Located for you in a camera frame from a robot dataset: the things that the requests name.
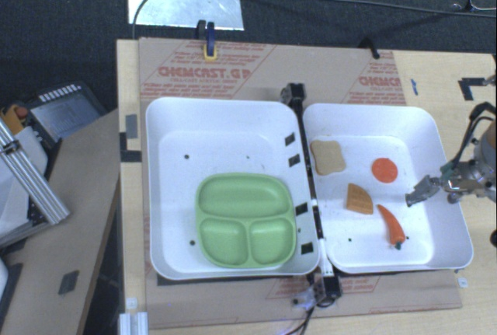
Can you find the orange carrot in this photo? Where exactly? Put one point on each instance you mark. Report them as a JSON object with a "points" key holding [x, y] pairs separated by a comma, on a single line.
{"points": [[393, 226]]}

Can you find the white plastic tray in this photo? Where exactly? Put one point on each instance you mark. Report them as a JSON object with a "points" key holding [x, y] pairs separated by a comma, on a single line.
{"points": [[419, 248], [174, 185]]}

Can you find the thin black and white rod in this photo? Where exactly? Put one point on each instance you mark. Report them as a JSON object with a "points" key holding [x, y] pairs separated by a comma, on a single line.
{"points": [[309, 174]]}

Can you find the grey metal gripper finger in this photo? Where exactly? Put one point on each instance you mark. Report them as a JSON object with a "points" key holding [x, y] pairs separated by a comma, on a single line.
{"points": [[421, 191]]}

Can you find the brown cardboard board red print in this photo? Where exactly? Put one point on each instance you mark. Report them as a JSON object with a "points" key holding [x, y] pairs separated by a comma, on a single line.
{"points": [[248, 69]]}

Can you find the orange round disc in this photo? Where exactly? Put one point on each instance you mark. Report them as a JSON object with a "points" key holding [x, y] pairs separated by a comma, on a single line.
{"points": [[384, 170]]}

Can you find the tan bread slice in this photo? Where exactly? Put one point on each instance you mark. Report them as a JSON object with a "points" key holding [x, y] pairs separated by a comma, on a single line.
{"points": [[327, 157]]}

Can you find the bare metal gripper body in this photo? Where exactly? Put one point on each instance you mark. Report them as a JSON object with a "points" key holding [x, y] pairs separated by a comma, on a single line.
{"points": [[471, 182]]}

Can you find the green divided plate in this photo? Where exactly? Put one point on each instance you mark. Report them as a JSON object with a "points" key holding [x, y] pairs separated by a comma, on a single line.
{"points": [[244, 217]]}

